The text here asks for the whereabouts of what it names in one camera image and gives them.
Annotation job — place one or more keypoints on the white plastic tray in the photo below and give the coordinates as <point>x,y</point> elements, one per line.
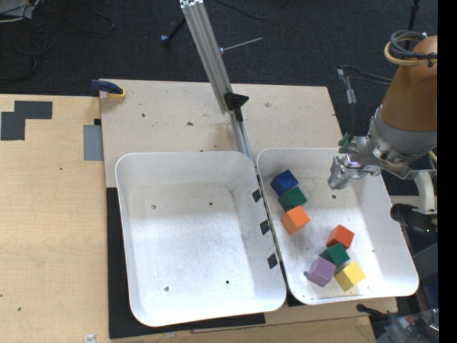
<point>189,241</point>
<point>371,234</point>

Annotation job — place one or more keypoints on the red cube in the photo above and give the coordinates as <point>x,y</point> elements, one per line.
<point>341,236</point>

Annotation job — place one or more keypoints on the yellow cube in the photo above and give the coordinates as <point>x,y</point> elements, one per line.
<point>350,276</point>

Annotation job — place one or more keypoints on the pale wood board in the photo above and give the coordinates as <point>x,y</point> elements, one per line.
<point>171,120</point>

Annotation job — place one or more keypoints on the green cube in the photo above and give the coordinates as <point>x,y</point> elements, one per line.
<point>292,198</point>
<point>337,254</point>

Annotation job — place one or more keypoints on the blue cube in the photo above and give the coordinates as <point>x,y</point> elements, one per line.
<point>283,182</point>

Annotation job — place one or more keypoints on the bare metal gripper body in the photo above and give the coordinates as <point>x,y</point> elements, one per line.
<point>367,154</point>

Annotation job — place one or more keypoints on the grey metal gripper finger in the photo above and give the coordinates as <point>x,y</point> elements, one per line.
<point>350,178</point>
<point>335,175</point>

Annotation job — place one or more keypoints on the orange cube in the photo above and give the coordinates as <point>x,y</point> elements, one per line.
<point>295,220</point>

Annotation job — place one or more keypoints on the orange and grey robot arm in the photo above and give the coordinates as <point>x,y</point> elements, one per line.
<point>410,98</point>

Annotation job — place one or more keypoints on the black cylinder on white bracket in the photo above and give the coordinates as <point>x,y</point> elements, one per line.
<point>410,216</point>

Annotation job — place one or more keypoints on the purple cube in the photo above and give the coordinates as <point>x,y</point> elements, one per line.
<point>321,272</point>

